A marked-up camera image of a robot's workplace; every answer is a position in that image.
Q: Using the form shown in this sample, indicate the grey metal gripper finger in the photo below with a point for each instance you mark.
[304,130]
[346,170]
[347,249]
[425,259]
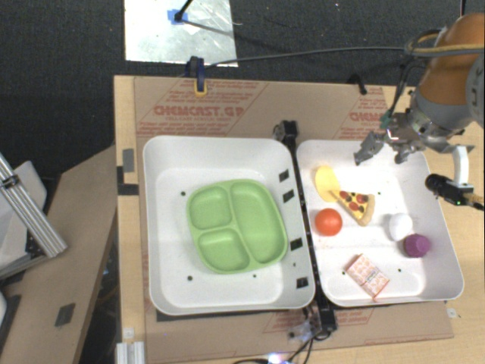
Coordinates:
[405,153]
[365,150]

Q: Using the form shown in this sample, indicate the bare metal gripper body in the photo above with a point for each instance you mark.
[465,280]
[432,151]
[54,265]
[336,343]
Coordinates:
[411,131]

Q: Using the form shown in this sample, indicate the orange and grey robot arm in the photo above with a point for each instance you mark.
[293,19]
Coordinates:
[447,70]

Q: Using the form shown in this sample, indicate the pizza slice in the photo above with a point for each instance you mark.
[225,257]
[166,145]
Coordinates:
[356,203]

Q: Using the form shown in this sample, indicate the white egg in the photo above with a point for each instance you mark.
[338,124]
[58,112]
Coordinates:
[399,226]

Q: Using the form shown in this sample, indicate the orange ball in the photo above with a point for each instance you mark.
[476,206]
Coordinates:
[328,221]

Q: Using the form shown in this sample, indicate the thin black rod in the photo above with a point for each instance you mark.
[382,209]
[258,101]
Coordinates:
[305,218]

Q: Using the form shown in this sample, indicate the white plastic tray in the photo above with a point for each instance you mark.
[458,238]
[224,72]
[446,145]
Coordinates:
[170,222]
[417,271]

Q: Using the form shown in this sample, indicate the pink and white carton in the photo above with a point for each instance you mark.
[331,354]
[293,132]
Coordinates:
[367,281]

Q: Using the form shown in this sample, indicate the brown cardboard board red print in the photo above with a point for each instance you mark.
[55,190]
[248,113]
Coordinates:
[227,101]

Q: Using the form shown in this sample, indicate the green divided plate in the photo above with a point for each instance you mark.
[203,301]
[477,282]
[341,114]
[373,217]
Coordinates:
[236,226]

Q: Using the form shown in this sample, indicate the black cylinder on white bracket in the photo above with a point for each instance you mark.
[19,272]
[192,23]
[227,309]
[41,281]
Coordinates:
[451,182]

